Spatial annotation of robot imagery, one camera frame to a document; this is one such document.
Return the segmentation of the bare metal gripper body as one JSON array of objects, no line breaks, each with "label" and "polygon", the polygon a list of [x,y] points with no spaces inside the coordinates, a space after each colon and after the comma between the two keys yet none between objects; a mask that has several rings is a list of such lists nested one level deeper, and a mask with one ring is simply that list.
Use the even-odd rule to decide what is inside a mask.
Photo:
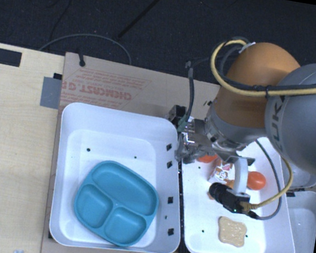
[{"label": "bare metal gripper body", "polygon": [[175,158],[193,163],[204,156],[219,156],[224,162],[234,163],[237,152],[248,144],[249,129],[222,122],[193,119],[179,135]]}]

